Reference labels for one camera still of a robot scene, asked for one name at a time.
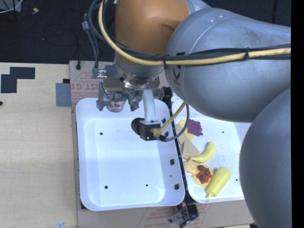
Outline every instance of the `white tray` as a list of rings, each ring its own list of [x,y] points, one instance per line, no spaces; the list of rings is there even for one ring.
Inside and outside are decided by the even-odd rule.
[[[96,100],[76,106],[83,205],[102,211],[180,204],[185,188],[175,142],[145,141],[131,129],[134,118],[144,117],[143,102],[134,112],[126,104],[112,113],[99,111]],[[164,102],[155,100],[155,107],[158,121],[170,118]],[[171,125],[166,131],[173,135]]]
[[[174,113],[182,104],[182,100],[178,98],[174,100],[172,98],[172,101],[174,101],[172,104],[172,111]],[[175,124],[178,124],[181,118],[186,119],[186,116],[186,108],[184,108],[175,119]],[[238,162],[241,145],[251,123],[233,123],[217,120],[198,113],[191,106],[190,119],[200,122],[202,127],[203,135],[195,136],[192,140],[192,143],[199,152],[204,152],[208,142],[213,141],[215,144],[215,154],[205,164],[214,173],[218,167],[226,167],[231,171],[232,176],[216,197],[208,199],[207,188],[196,184],[191,177],[191,173],[186,172],[189,194],[199,203],[243,200],[244,195],[240,185]]]

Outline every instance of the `black fabric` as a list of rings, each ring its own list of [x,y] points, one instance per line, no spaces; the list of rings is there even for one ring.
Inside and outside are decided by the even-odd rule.
[[[275,21],[279,25],[291,26],[291,0],[202,1],[211,7],[260,21]],[[82,29],[84,13],[92,2],[93,0],[24,0],[20,12],[1,13],[0,10],[0,62],[65,64],[69,60],[94,61],[92,46]],[[114,33],[114,8],[114,5],[108,6],[106,14],[111,33]],[[94,23],[98,27],[96,15]],[[113,50],[102,41],[98,45],[98,60],[112,61]]]

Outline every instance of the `toy in gripper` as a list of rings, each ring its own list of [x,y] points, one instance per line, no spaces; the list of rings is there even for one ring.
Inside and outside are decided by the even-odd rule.
[[[225,167],[219,167],[207,187],[208,199],[217,196],[231,177],[231,172]]]

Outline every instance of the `light wood surface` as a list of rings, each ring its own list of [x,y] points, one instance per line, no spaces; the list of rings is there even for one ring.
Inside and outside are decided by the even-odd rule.
[[[69,65],[35,67],[34,80],[18,79],[17,93],[0,94],[0,227],[77,227],[71,107],[56,107],[56,83]]]

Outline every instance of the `toy banana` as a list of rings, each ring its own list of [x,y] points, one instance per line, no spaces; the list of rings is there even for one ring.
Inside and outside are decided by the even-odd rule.
[[[215,146],[214,146],[214,143],[211,141],[208,143],[204,153],[202,153],[196,157],[190,157],[190,160],[195,161],[197,163],[204,163],[213,157],[214,152],[215,152]]]

